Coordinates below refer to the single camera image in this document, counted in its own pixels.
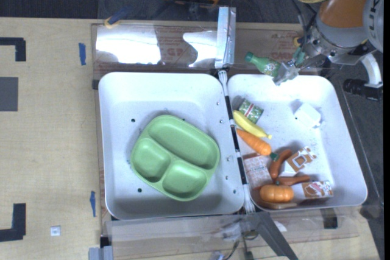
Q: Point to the white plastic tray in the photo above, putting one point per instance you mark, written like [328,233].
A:
[332,161]
[170,91]

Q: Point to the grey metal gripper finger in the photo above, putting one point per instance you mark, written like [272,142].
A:
[279,76]
[293,72]

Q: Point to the brown white and red carton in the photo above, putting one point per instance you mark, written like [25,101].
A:
[317,189]

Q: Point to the green divided plate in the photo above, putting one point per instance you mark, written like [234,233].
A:
[179,140]

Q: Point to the black cylinder on white bracket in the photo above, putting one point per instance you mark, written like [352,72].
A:
[362,89]

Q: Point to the yellow banana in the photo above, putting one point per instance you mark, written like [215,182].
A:
[248,125]

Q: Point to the tan bread slice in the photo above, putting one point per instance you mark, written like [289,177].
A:
[283,205]

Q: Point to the thin black and white rod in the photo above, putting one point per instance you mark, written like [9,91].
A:
[234,131]

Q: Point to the pink and white packet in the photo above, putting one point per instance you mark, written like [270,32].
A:
[257,169]

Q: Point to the green plastic bottle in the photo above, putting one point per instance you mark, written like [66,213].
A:
[264,64]

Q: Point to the small white square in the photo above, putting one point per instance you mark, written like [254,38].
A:
[55,230]

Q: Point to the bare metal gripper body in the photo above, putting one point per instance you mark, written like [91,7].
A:
[317,59]

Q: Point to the orange carrot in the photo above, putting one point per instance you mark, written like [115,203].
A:
[256,143]

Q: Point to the brown sausage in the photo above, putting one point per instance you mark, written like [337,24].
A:
[294,180]
[278,163]

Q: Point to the orange pumpkin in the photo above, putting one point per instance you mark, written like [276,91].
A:
[276,192]

